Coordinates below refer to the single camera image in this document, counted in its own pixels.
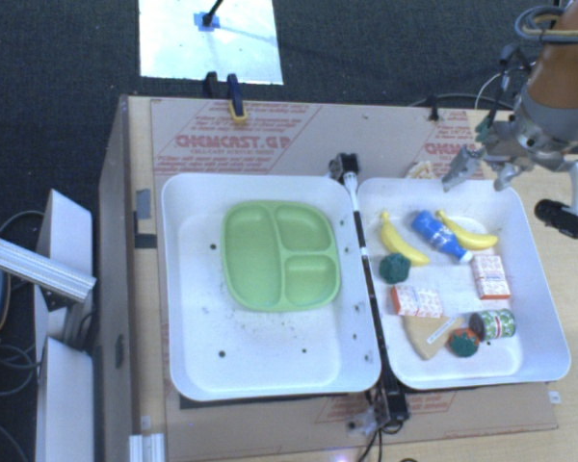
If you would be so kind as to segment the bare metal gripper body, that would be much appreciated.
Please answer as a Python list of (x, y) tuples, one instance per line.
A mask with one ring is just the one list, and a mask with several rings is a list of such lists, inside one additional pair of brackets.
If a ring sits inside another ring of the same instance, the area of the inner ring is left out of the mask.
[(514, 165), (529, 163), (550, 171), (569, 170), (565, 156), (578, 154), (578, 141), (567, 141), (547, 135), (533, 124), (495, 121), (483, 141), (486, 158)]

